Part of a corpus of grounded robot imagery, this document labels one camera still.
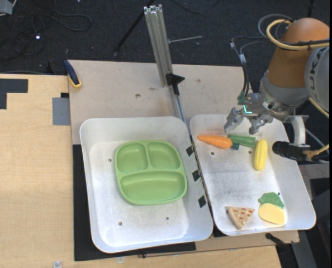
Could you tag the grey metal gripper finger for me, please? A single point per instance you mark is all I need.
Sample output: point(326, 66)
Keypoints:
point(233, 120)
point(259, 124)

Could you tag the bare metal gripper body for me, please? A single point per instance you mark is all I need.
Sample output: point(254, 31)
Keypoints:
point(262, 106)

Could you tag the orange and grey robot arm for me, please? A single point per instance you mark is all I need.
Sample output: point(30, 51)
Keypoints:
point(291, 66)

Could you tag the green cucumber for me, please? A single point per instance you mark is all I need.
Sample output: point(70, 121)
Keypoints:
point(242, 140)

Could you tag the orange carrot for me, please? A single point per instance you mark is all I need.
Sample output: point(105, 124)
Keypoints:
point(216, 141)

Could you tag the yellow corn cob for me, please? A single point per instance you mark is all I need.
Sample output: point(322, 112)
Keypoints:
point(260, 155)

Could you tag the thin black and white rod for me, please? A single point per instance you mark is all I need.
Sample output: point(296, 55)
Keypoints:
point(179, 106)

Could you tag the white plastic tray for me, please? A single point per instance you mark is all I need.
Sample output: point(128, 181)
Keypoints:
point(143, 227)
point(233, 177)

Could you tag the green leaf-shaped toy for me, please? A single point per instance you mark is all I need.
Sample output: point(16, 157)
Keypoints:
point(271, 199)

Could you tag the yellow oval toy slice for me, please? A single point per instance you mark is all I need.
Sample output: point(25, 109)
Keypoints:
point(272, 214)

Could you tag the pizza slice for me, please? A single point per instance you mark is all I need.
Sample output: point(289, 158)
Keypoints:
point(239, 215)

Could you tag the green divided plate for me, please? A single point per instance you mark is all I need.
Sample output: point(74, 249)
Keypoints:
point(150, 183)

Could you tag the pale flat board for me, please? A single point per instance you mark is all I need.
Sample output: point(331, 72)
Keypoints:
point(121, 93)

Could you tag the black cylinder on white bracket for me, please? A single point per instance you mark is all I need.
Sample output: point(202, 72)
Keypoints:
point(287, 150)

